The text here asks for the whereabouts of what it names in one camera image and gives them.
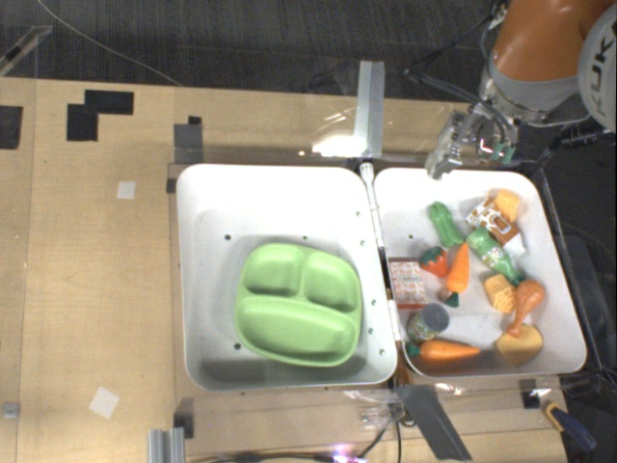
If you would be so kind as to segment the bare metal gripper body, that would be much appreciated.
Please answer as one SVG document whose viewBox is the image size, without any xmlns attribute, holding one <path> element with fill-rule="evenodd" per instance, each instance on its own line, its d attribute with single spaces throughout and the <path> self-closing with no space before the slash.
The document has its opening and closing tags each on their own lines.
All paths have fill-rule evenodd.
<svg viewBox="0 0 617 463">
<path fill-rule="evenodd" d="M 472 148 L 479 158 L 512 158 L 519 128 L 536 120 L 536 112 L 508 97 L 498 86 L 482 86 L 466 112 L 455 110 L 444 126 L 437 149 Z"/>
</svg>

